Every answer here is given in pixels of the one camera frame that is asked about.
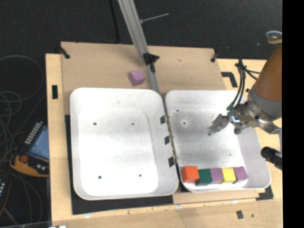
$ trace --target brown cylinder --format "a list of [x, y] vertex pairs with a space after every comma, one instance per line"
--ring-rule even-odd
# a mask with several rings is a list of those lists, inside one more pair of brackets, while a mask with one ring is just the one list
[[256, 80], [255, 91], [264, 99], [282, 101], [282, 46], [266, 61]]

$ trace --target block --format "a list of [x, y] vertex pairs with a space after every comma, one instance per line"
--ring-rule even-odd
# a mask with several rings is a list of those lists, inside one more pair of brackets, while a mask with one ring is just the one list
[[129, 80], [130, 80], [132, 86], [141, 85], [145, 80], [145, 76], [144, 76], [142, 70], [140, 70], [140, 69], [130, 72], [128, 77], [129, 77]]
[[244, 166], [235, 167], [234, 174], [237, 178], [237, 180], [234, 183], [239, 183], [241, 181], [248, 179], [248, 175], [247, 175], [247, 172], [246, 172]]
[[221, 184], [234, 183], [237, 180], [233, 168], [223, 168], [222, 171], [223, 171], [224, 181]]
[[184, 183], [195, 183], [200, 179], [197, 166], [185, 166], [181, 170], [181, 178]]
[[199, 180], [195, 183], [196, 186], [207, 186], [211, 184], [212, 177], [210, 169], [199, 170]]
[[210, 168], [211, 184], [220, 184], [224, 180], [222, 168]]

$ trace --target purple cube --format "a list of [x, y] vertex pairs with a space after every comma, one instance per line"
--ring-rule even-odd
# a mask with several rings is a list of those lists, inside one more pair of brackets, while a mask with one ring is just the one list
[[237, 180], [234, 183], [244, 181], [248, 178], [248, 175], [247, 175], [247, 172], [246, 172], [244, 166], [234, 168], [234, 173], [237, 178]]
[[133, 86], [138, 86], [144, 82], [145, 76], [142, 70], [137, 69], [129, 73], [129, 80]]
[[211, 184], [220, 184], [224, 180], [222, 168], [210, 168], [212, 182]]

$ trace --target yellow cube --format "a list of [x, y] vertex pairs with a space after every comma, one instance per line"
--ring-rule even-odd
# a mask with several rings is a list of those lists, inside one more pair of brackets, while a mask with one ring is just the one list
[[223, 171], [224, 181], [221, 184], [234, 183], [237, 180], [233, 168], [223, 168], [222, 171]]

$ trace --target green cube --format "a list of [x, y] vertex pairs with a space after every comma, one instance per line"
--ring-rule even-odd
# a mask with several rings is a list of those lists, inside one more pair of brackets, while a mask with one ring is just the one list
[[196, 186], [206, 186], [212, 183], [210, 169], [199, 170], [199, 180], [195, 183]]

